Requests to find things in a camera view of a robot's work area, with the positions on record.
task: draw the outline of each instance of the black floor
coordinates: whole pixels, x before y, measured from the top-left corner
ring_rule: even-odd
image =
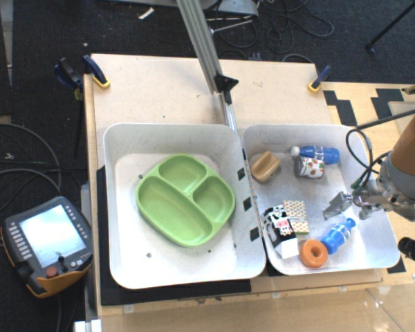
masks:
[[[275,0],[260,6],[252,24],[216,33],[214,41],[220,58],[259,54],[262,60],[313,62],[318,71],[329,65],[329,81],[334,82],[414,84],[415,8],[375,43],[375,53],[365,47],[413,1]],[[153,14],[139,20],[148,8],[94,0],[14,0],[12,87],[9,90],[4,77],[0,40],[0,95],[8,93],[12,123],[34,131],[51,146],[62,168],[62,194],[77,206],[87,177],[84,132],[75,156],[80,102],[56,80],[53,67],[65,57],[83,73],[80,58],[87,53],[196,57],[179,11],[154,7]],[[216,16],[223,14],[215,8],[206,12],[206,17]],[[218,28],[224,22],[210,26]],[[0,127],[0,161],[4,160],[12,165],[0,163],[0,170],[50,170],[46,174],[56,178],[52,154],[20,129]],[[0,176],[0,208],[9,202],[0,210],[0,223],[55,195],[42,178],[26,184],[30,178]],[[82,283],[60,296],[60,331],[67,331],[71,320],[84,319]],[[57,303],[56,297],[35,299],[0,249],[0,331],[54,331]]]

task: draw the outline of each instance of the white bottle cap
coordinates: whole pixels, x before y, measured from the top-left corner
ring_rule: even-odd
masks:
[[[292,155],[292,157],[296,157],[299,155],[299,147],[292,147],[292,149],[290,150],[290,154]]]

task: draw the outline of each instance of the white tray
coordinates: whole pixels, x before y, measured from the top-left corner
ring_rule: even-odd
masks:
[[[356,221],[349,240],[336,253],[329,255],[327,262],[320,268],[307,268],[299,256],[282,259],[264,231],[268,258],[274,268],[285,275],[389,268],[400,259],[394,232],[383,210],[374,212],[369,219],[363,221],[358,218],[360,209],[352,205],[343,214],[324,220],[322,211],[329,206],[329,201],[340,191],[351,193],[352,182],[364,171],[364,167],[347,150],[345,138],[350,129],[332,124],[274,124],[254,125],[243,133],[243,146],[249,165],[265,151],[271,151],[281,161],[281,169],[269,180],[264,183],[253,181],[260,212],[279,205],[283,200],[304,201],[310,232],[308,235],[298,235],[299,241],[320,239],[335,223],[342,222],[347,217]],[[353,134],[349,144],[355,154],[364,163],[368,163],[361,138]],[[337,165],[325,165],[324,175],[319,180],[296,177],[293,173],[291,147],[307,145],[339,149],[340,162]]]
[[[222,124],[118,123],[104,133],[109,219],[109,263],[128,289],[250,279],[266,266],[259,219],[238,135]],[[172,154],[197,157],[233,189],[234,213],[207,243],[177,245],[153,229],[138,211],[139,175]]]

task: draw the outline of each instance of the red button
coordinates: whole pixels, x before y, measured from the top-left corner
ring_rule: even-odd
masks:
[[[48,269],[46,269],[47,278],[54,278],[57,275],[58,275],[58,271],[57,271],[56,267],[49,267]]]

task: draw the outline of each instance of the robotic hand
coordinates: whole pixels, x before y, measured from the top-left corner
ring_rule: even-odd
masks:
[[[381,168],[377,179],[373,180],[370,174],[377,163]],[[360,219],[367,219],[372,212],[383,209],[415,221],[415,116],[395,147],[375,159],[351,187],[351,194],[340,192],[332,199],[323,211],[325,219],[340,214],[354,203],[361,208]]]

